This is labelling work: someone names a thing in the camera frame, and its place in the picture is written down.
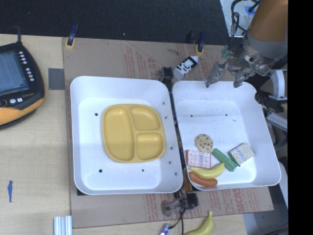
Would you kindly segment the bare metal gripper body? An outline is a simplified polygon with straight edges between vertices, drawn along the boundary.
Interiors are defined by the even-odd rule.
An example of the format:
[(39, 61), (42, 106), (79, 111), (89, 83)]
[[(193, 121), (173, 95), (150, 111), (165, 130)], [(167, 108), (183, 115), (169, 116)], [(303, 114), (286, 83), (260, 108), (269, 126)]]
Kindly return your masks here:
[(256, 73), (264, 76), (272, 68), (272, 60), (256, 51), (245, 36), (240, 45), (230, 50), (225, 66), (229, 71)]

